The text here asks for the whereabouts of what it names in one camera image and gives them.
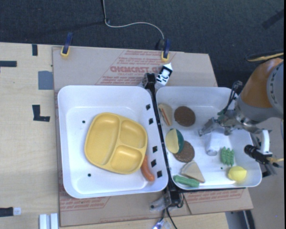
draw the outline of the cardboard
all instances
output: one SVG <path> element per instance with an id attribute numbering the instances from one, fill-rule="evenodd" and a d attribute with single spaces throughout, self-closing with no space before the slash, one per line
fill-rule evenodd
<path id="1" fill-rule="evenodd" d="M 62 57 L 60 51 L 61 47 L 52 48 L 61 226 L 159 218 L 161 212 L 150 211 L 150 203 L 159 199 L 161 192 L 87 199 L 66 193 L 57 94 L 67 85 L 138 85 L 145 73 L 158 73 L 167 62 L 161 62 L 160 51 L 71 47 L 68 57 Z M 207 54 L 170 52 L 170 62 L 173 74 L 167 85 L 217 86 Z M 247 189 L 186 193 L 184 197 L 185 204 L 173 208 L 172 216 L 252 208 Z"/>

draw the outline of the toy lemon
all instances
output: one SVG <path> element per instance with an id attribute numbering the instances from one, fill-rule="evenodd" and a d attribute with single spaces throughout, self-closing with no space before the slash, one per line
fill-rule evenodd
<path id="1" fill-rule="evenodd" d="M 245 179 L 247 171 L 241 166 L 231 167 L 228 173 L 228 177 L 234 181 L 242 181 Z"/>
<path id="2" fill-rule="evenodd" d="M 180 131 L 177 129 L 171 129 L 165 137 L 167 149 L 173 153 L 180 153 L 184 146 L 184 138 Z"/>

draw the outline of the brown disc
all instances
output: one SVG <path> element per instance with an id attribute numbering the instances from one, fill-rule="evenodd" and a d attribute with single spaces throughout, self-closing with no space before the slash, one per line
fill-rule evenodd
<path id="1" fill-rule="evenodd" d="M 178 107 L 174 112 L 176 122 L 182 126 L 191 126 L 196 121 L 196 115 L 193 110 L 186 106 Z"/>
<path id="2" fill-rule="evenodd" d="M 179 154 L 174 154 L 174 157 L 180 162 L 184 163 L 192 161 L 192 159 L 195 157 L 195 151 L 193 146 L 189 142 L 184 141 L 182 151 Z"/>

